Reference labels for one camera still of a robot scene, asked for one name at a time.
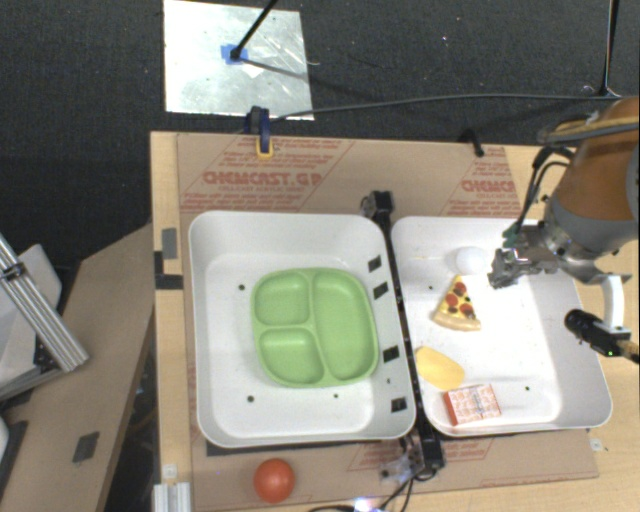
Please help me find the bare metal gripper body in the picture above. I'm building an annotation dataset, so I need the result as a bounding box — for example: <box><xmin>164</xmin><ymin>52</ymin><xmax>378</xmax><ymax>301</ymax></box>
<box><xmin>508</xmin><ymin>223</ymin><xmax>619</xmax><ymax>285</ymax></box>

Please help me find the white egg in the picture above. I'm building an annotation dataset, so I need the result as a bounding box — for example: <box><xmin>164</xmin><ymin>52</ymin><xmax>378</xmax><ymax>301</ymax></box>
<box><xmin>455</xmin><ymin>246</ymin><xmax>486</xmax><ymax>276</ymax></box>

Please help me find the pizza slice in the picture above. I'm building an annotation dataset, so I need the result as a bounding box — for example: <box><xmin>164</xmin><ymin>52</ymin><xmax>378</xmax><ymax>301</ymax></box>
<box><xmin>432</xmin><ymin>274</ymin><xmax>482</xmax><ymax>332</ymax></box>

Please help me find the white plastic tray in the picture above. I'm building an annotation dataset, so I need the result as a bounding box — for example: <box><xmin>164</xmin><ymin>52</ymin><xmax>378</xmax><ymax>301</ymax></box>
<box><xmin>390</xmin><ymin>215</ymin><xmax>614</xmax><ymax>438</ymax></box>
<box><xmin>188</xmin><ymin>210</ymin><xmax>417</xmax><ymax>449</ymax></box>

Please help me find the thin black rod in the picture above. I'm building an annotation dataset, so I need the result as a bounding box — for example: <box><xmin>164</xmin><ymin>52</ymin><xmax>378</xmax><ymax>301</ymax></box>
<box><xmin>377</xmin><ymin>209</ymin><xmax>432</xmax><ymax>441</ymax></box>

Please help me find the yellow potato chip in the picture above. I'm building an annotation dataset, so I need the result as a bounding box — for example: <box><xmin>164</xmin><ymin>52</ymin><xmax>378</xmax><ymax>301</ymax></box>
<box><xmin>414</xmin><ymin>345</ymin><xmax>466</xmax><ymax>392</ymax></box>

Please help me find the orange and white carton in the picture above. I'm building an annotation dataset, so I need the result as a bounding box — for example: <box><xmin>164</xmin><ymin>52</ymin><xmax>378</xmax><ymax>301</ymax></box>
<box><xmin>443</xmin><ymin>383</ymin><xmax>503</xmax><ymax>427</ymax></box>

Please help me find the green divided plate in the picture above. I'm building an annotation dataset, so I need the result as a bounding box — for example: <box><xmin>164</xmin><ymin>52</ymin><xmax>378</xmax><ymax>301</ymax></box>
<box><xmin>250</xmin><ymin>267</ymin><xmax>380</xmax><ymax>389</ymax></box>

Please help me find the brown cardboard board red print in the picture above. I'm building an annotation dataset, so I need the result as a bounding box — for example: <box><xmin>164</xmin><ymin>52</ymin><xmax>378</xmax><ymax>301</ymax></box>
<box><xmin>175</xmin><ymin>132</ymin><xmax>600</xmax><ymax>512</ymax></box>

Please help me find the red-orange ball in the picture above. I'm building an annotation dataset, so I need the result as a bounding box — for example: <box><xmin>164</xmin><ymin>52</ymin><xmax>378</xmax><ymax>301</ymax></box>
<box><xmin>252</xmin><ymin>458</ymin><xmax>296</xmax><ymax>504</ymax></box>

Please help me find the black cylinder on white bracket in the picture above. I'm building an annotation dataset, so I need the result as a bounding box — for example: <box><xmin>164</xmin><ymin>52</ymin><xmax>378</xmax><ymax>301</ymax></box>
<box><xmin>564</xmin><ymin>273</ymin><xmax>634</xmax><ymax>357</ymax></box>

